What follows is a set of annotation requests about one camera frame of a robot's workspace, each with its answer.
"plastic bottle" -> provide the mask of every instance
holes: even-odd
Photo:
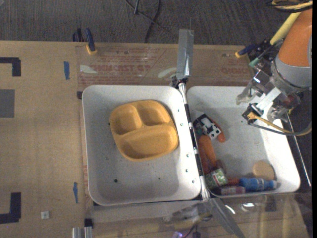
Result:
[[[239,186],[246,191],[265,191],[277,188],[275,180],[264,180],[263,178],[240,178]]]

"yellow pole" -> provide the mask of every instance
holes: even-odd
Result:
[[[281,26],[281,28],[276,32],[276,34],[270,40],[271,45],[273,45],[276,41],[283,39],[287,35],[289,29],[291,28],[291,26],[293,25],[293,23],[299,16],[299,14],[300,12],[296,12],[289,15],[289,17],[286,19],[286,21]]]

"wooden surface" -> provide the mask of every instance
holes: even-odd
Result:
[[[0,64],[0,89],[15,89],[14,118],[0,118],[0,210],[9,212],[10,194],[21,192],[19,222],[0,224],[0,237],[68,238],[73,227],[84,227],[87,216],[80,111],[77,98],[76,46],[72,42],[1,41],[2,57],[19,57],[22,76],[12,77],[11,65]],[[64,62],[70,65],[66,80]],[[73,193],[78,183],[78,203]],[[249,237],[306,237],[303,219],[295,203],[292,217],[257,223],[237,221]],[[50,218],[41,220],[41,212]],[[202,237],[226,236],[213,219],[204,223]],[[164,237],[186,230],[188,223],[167,226],[161,220],[97,223],[94,237]]]

